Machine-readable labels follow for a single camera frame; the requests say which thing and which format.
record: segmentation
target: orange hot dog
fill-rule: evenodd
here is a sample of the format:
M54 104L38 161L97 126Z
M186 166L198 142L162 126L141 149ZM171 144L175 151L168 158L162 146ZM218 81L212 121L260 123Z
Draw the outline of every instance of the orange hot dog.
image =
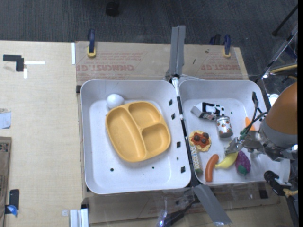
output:
M213 169L214 165L218 162L218 160L219 156L217 154L214 154L212 155L212 157L210 157L209 161L206 164L205 180L209 183L213 181Z

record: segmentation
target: table surface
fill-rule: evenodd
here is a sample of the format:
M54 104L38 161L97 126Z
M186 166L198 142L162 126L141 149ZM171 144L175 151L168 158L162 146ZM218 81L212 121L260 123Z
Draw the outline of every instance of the table surface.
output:
M0 108L11 111L12 137L8 191L20 190L17 217L5 216L6 227L69 226L66 211L83 200L76 69L71 43L0 41L1 54L21 55L27 78L16 63L0 61ZM226 211L230 226L291 226L285 198L278 204ZM101 223L93 226L155 226L156 219ZM207 213L192 213L175 227L214 226Z

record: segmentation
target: tin can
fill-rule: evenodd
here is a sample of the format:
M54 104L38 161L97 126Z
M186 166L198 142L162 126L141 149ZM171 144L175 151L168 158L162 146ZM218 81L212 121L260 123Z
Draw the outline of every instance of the tin can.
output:
M228 116L217 117L216 123L221 138L227 138L233 135L231 120Z

